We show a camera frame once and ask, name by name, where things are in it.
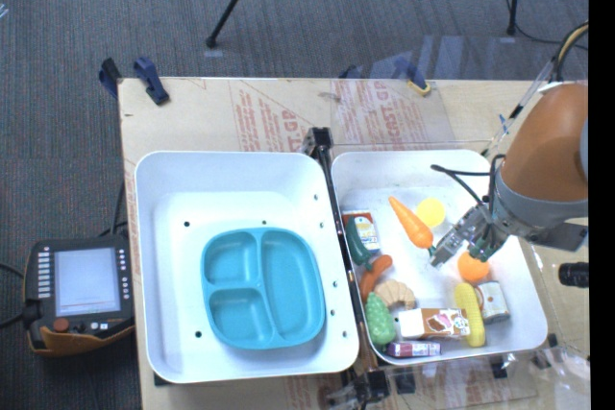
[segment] gray carpet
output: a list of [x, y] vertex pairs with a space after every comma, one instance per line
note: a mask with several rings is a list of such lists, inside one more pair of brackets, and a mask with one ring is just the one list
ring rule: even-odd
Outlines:
[[[125, 77], [149, 57], [162, 76], [390, 77], [403, 55], [427, 79], [534, 79], [589, 15], [589, 0], [0, 0], [0, 262], [23, 271], [41, 239], [109, 227], [122, 180], [117, 104], [98, 81], [113, 58]], [[588, 48], [586, 36], [579, 45]], [[567, 79], [588, 78], [573, 49]], [[0, 270], [0, 320], [21, 283]], [[34, 355], [21, 324], [0, 333], [0, 408], [140, 407], [133, 337], [81, 357]]]

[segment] divided blue plate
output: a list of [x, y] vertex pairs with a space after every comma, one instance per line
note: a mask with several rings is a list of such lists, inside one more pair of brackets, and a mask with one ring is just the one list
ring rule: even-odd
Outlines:
[[300, 345], [325, 322], [316, 259], [290, 230], [237, 229], [214, 236], [203, 249], [201, 279], [211, 328], [230, 346]]

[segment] blue clamp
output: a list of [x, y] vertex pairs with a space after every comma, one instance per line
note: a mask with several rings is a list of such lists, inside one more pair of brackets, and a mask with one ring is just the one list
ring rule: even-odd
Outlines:
[[404, 59], [404, 57], [399, 57], [396, 59], [394, 64], [395, 72], [393, 73], [391, 79], [397, 79], [401, 73], [404, 73], [404, 75], [408, 78], [407, 85], [416, 90], [421, 96], [425, 96], [431, 91], [430, 84], [419, 72], [419, 69]]
[[148, 87], [145, 91], [149, 94], [154, 103], [160, 105], [169, 99], [168, 93], [162, 87], [162, 82], [156, 71], [156, 66], [147, 57], [139, 57], [135, 61], [135, 72], [137, 76], [145, 81]]
[[117, 99], [117, 81], [121, 78], [122, 76], [119, 70], [117, 70], [113, 59], [103, 61], [101, 69], [98, 71], [98, 80], [115, 99]]

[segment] yellow circle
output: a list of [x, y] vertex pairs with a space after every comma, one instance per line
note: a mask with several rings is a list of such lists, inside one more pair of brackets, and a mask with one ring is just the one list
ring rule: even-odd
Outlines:
[[434, 197], [428, 197], [416, 206], [416, 215], [428, 228], [435, 228], [444, 221], [446, 210], [444, 205]]

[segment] device screen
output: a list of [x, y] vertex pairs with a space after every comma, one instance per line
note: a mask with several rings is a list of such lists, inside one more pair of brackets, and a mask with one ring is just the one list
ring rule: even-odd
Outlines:
[[121, 308], [115, 248], [56, 252], [56, 316]]

